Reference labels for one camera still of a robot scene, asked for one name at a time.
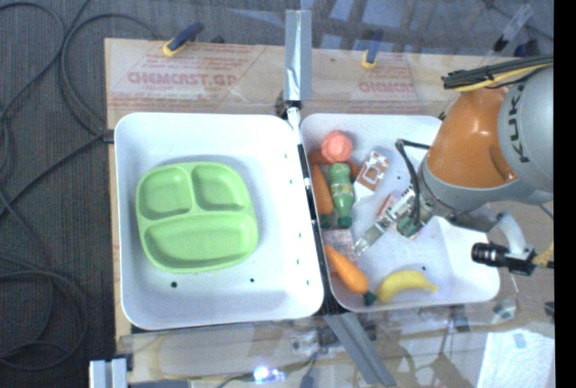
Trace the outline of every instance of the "blue clamp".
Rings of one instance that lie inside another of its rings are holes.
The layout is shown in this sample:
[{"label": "blue clamp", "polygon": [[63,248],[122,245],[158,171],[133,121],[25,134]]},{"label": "blue clamp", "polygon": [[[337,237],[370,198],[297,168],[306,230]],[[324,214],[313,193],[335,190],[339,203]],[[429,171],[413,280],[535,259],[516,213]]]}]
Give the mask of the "blue clamp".
[{"label": "blue clamp", "polygon": [[376,54],[380,48],[380,43],[382,42],[384,31],[378,29],[372,32],[372,37],[370,43],[368,44],[368,49],[364,51],[362,56],[362,66],[367,69],[374,68],[376,66]]},{"label": "blue clamp", "polygon": [[196,36],[203,31],[203,29],[204,25],[202,22],[196,21],[192,23],[175,38],[164,44],[164,46],[162,46],[162,51],[168,55],[168,57],[174,57],[174,55],[184,49],[185,44],[188,41],[193,41]]}]

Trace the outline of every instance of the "yellow banana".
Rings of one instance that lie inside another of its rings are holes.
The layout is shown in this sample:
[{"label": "yellow banana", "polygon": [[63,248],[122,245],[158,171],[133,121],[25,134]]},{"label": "yellow banana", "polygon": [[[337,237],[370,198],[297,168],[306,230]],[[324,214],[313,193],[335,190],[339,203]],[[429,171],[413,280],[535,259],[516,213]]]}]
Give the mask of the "yellow banana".
[{"label": "yellow banana", "polygon": [[380,302],[388,302],[396,293],[405,289],[428,289],[430,292],[438,290],[421,271],[416,269],[403,269],[386,276],[378,286],[376,297]]}]

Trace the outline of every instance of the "gray floor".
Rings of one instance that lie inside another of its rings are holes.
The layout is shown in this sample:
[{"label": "gray floor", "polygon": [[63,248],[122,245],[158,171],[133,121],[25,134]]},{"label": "gray floor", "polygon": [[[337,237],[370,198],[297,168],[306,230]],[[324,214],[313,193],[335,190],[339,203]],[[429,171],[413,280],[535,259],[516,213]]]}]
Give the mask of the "gray floor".
[{"label": "gray floor", "polygon": [[[201,20],[198,41],[282,45],[284,11],[305,8],[315,47],[354,49],[378,27],[384,50],[484,55],[524,8],[533,15],[502,54],[554,51],[554,0],[486,1],[0,0],[0,192],[11,202],[0,204],[0,386],[87,386],[86,361],[114,355],[103,37],[168,39]],[[58,362],[77,341],[62,364],[24,370]]]}]

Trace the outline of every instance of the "green bottle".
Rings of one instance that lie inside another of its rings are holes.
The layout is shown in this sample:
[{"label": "green bottle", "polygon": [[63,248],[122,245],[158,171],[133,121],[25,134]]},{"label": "green bottle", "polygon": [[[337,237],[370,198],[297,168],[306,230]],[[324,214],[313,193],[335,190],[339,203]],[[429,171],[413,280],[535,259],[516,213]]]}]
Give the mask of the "green bottle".
[{"label": "green bottle", "polygon": [[354,204],[354,190],[350,181],[350,166],[344,162],[336,162],[328,168],[330,178],[330,193],[334,209],[338,212],[338,227],[350,228],[352,218],[350,210]]}]

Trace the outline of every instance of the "white tray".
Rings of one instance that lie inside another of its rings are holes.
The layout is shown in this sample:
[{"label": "white tray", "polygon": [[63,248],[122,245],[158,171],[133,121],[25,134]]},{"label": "white tray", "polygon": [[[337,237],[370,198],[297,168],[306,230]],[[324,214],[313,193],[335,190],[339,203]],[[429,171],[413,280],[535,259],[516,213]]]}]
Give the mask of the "white tray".
[{"label": "white tray", "polygon": [[[269,115],[133,113],[115,130],[121,304],[143,329],[310,316],[324,291],[302,168],[290,126]],[[154,266],[140,244],[140,178],[168,163],[213,160],[244,177],[259,241],[243,263],[178,274]]]},{"label": "white tray", "polygon": [[[302,140],[308,154],[320,149],[323,138],[333,130],[343,131],[354,143],[352,160],[360,164],[372,150],[390,160],[390,166],[376,193],[355,205],[351,215],[352,235],[356,240],[374,223],[375,214],[388,194],[399,196],[410,184],[404,160],[394,147],[397,139],[430,144],[440,121],[429,116],[312,114],[301,124]],[[405,148],[415,167],[425,150]],[[406,290],[387,303],[364,304],[363,297],[350,293],[337,276],[330,277],[332,293],[350,311],[383,311],[399,308],[484,302],[500,289],[497,268],[474,263],[471,259],[475,242],[487,242],[478,231],[456,228],[444,219],[433,218],[415,239],[405,239],[389,230],[358,258],[374,292],[388,274],[400,269],[422,271],[439,289],[435,293]]]}]

